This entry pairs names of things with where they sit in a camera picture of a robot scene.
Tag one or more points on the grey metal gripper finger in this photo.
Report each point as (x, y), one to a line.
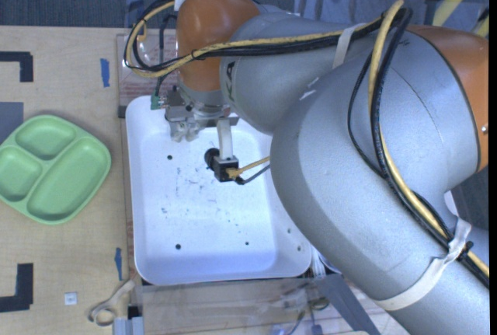
(193, 132)
(178, 133)

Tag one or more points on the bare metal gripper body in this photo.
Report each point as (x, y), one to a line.
(182, 114)

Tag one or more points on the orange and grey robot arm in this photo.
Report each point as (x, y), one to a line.
(349, 154)

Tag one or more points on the white plastic tray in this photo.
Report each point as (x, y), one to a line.
(202, 224)

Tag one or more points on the green divided plate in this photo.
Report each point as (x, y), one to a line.
(58, 174)

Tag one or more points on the black cylinder on white bracket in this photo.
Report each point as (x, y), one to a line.
(224, 166)

